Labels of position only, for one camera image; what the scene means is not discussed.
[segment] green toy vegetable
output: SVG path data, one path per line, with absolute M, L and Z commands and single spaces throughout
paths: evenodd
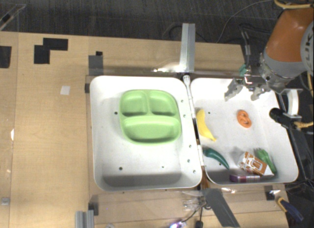
M 258 149 L 256 151 L 256 156 L 269 166 L 271 172 L 273 173 L 277 172 L 275 165 L 271 162 L 268 153 L 264 149 Z
M 203 150 L 203 154 L 206 157 L 215 159 L 216 161 L 221 163 L 226 169 L 229 169 L 229 164 L 227 163 L 226 159 L 220 153 L 218 153 L 216 150 L 214 150 L 212 148 L 205 149 L 205 150 Z

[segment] orange donut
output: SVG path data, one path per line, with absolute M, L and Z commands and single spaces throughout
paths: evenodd
M 236 118 L 241 126 L 245 128 L 249 128 L 252 126 L 252 122 L 250 120 L 249 114 L 246 111 L 239 110 L 239 112 L 237 112 Z

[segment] green plate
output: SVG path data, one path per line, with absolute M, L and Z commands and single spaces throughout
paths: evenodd
M 127 140 L 161 144 L 181 135 L 179 109 L 174 97 L 160 90 L 130 90 L 120 99 L 120 125 Z

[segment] metal bracket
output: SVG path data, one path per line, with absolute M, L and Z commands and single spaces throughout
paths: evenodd
M 202 192 L 222 227 L 240 227 L 220 189 L 204 189 Z
M 195 62 L 195 24 L 182 25 L 181 54 L 179 69 L 181 72 L 194 72 Z
M 104 57 L 102 55 L 88 56 L 88 73 L 91 76 L 104 75 Z
M 299 88 L 286 88 L 281 94 L 286 94 L 288 97 L 288 111 L 287 113 L 291 116 L 298 115 L 299 112 L 299 93 L 303 89 Z
M 94 228 L 94 210 L 75 213 L 75 228 Z
M 228 91 L 225 92 L 225 101 L 228 101 L 232 97 L 235 97 L 241 92 L 243 88 L 243 80 L 233 78 L 231 83 L 228 85 Z
M 270 88 L 267 85 L 257 86 L 253 89 L 253 94 L 251 95 L 251 100 L 255 101 L 260 98 L 260 95 L 269 92 Z
M 192 114 L 192 118 L 195 119 L 196 118 L 196 114 L 195 114 L 195 107 L 194 107 L 194 103 L 193 103 L 193 96 L 192 96 L 192 91 L 191 91 L 191 79 L 190 76 L 188 74 L 183 76 L 183 82 L 186 86 L 186 91 L 187 91 L 187 96 L 188 96 L 188 101 L 190 104 L 190 108 L 191 108 L 191 114 Z

